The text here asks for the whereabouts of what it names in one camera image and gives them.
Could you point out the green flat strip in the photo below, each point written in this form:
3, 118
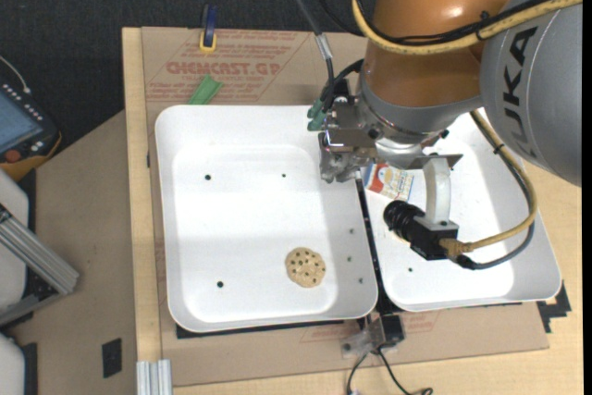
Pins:
205, 90

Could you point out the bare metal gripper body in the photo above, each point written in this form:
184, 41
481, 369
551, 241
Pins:
353, 136

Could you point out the small white printed carton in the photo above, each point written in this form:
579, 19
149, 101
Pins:
390, 182

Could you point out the white plastic tray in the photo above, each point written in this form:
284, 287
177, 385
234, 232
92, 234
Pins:
250, 217
485, 273

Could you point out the thin black rod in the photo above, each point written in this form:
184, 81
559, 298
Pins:
371, 245

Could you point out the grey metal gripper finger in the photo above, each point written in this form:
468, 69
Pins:
349, 169
329, 169

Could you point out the tan chocolate chip biscuit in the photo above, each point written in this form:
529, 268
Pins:
305, 267

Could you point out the brown cardboard board red print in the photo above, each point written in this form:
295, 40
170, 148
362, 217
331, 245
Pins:
240, 69

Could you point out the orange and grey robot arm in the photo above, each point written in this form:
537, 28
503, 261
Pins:
444, 37

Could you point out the black cylinder on white bracket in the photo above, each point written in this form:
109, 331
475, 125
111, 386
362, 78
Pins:
427, 231

